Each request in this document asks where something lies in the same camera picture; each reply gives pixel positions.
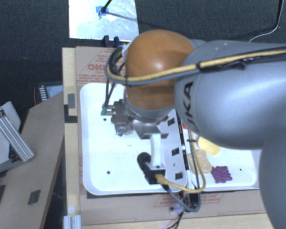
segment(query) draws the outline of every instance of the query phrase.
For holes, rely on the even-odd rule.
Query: black connector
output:
[[[165,176],[164,167],[153,167],[150,163],[152,157],[148,153],[140,153],[137,157],[137,162],[139,164],[140,169],[143,171],[145,175],[145,179],[149,184],[158,184],[157,179],[155,177],[156,174],[162,174]]]

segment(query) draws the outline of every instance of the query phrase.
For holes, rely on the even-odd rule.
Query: white wire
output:
[[[281,14],[282,14],[282,10],[283,10],[283,5],[284,5],[284,0],[282,0],[282,6],[281,6],[280,14],[279,14],[279,16],[278,16],[278,20],[277,20],[276,27],[275,27],[272,31],[270,31],[270,32],[268,32],[268,33],[264,33],[264,34],[255,36],[255,37],[252,38],[249,42],[252,42],[254,39],[256,39],[256,38],[258,38],[258,37],[270,35],[270,34],[274,33],[274,32],[277,30],[277,28],[279,28],[279,23],[280,23],[280,19],[281,19]]]

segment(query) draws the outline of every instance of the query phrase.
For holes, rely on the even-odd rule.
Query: black floor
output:
[[[248,41],[269,31],[276,22],[278,2],[135,0],[140,33],[161,28],[206,41]],[[68,19],[68,0],[0,0],[0,104],[12,101],[23,121],[33,106],[34,87],[62,80],[62,47],[100,45],[94,40],[70,39]],[[280,26],[256,42],[286,42],[286,0]],[[62,207],[61,190],[57,189],[53,210]]]

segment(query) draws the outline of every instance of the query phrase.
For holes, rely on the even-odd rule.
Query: black pole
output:
[[[106,5],[104,7],[101,8],[100,13],[105,13],[107,7],[109,6],[109,4],[111,3],[112,0],[108,0],[108,2],[106,3]]]

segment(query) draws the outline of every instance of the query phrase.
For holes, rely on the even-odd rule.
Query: silver reflective plate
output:
[[[108,0],[69,0],[70,38],[101,40],[109,35],[133,41],[139,35],[134,0],[112,0],[101,18],[99,10]]]

